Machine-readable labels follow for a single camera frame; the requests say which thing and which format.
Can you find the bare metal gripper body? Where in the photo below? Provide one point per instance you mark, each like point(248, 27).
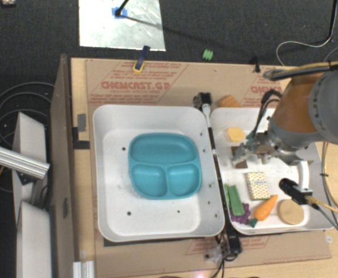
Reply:
point(268, 147)

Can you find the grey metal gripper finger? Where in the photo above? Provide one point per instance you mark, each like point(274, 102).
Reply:
point(240, 154)
point(265, 158)

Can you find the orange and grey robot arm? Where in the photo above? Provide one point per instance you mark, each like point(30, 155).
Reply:
point(299, 106)

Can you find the brown chocolate bar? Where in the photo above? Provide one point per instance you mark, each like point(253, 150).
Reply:
point(241, 165)

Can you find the yellow round biscuit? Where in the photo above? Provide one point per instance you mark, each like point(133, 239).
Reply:
point(235, 134)

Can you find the thin black and white rod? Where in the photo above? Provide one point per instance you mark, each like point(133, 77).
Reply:
point(215, 155)

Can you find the white and yellow patterned carton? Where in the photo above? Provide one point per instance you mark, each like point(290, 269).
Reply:
point(257, 185)

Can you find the orange carrot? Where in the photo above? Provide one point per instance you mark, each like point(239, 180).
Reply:
point(266, 210)

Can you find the orange waffle biscuit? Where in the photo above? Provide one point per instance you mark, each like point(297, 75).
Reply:
point(229, 101)

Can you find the tan round biscuit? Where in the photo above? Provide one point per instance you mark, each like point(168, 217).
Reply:
point(290, 213)

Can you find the purple grapes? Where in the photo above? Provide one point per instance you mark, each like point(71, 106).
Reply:
point(242, 217)

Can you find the white plastic tray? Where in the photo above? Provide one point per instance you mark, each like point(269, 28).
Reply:
point(276, 227)
point(114, 207)

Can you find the blue divided plate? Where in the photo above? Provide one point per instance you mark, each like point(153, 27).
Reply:
point(163, 166)

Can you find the small green ribbed object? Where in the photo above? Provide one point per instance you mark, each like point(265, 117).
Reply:
point(208, 55)

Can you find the brown cardboard board red print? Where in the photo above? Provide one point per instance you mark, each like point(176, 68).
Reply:
point(163, 80)

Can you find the black cylinder on white bracket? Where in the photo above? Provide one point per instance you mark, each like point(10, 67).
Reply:
point(294, 190)

